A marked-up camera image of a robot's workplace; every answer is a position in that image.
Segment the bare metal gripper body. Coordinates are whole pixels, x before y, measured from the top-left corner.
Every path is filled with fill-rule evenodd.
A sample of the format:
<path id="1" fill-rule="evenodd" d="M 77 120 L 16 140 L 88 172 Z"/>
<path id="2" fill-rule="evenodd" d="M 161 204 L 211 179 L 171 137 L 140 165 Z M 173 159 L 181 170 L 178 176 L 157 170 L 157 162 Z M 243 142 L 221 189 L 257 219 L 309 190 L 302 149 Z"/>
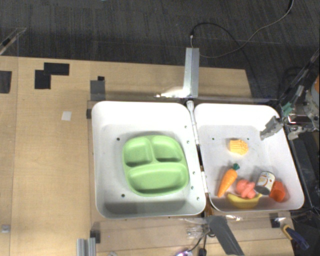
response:
<path id="1" fill-rule="evenodd" d="M 316 127 L 306 115 L 291 113 L 283 118 L 284 124 L 290 132 L 314 132 Z"/>

